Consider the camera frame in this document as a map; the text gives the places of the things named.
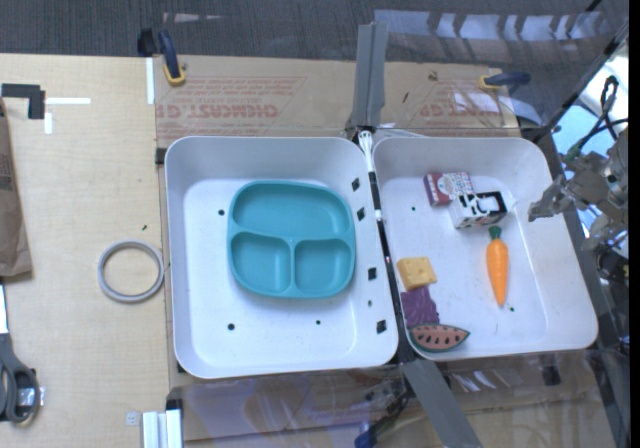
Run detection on orange carrot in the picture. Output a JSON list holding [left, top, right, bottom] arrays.
[[486, 225, 510, 308]]

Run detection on purple grapes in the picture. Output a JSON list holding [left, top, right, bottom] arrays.
[[399, 285, 441, 329]]

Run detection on white plastic tray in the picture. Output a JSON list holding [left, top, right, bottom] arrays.
[[163, 135, 400, 380], [372, 136, 600, 362]]

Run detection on red and white carton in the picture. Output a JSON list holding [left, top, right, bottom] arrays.
[[423, 171, 474, 208]]

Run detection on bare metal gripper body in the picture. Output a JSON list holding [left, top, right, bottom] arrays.
[[564, 150, 627, 213]]

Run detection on brown cardboard board red print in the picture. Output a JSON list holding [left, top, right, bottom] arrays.
[[152, 54, 601, 441]]

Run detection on teal divided plate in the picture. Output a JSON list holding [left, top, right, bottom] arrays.
[[226, 179, 357, 300]]

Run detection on grey scissors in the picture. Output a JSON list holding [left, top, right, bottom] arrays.
[[0, 333, 41, 425]]

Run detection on red watermelon slice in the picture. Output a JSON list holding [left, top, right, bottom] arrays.
[[408, 323, 471, 354]]

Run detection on brown paper bag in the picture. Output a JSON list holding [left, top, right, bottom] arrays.
[[0, 98, 34, 278]]

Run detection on black and white carton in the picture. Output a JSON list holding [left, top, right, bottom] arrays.
[[448, 190, 510, 230]]

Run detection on white tape ring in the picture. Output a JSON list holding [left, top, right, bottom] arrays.
[[97, 239, 165, 304]]

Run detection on yellow cheese wedge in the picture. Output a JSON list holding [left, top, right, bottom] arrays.
[[396, 256, 438, 292]]

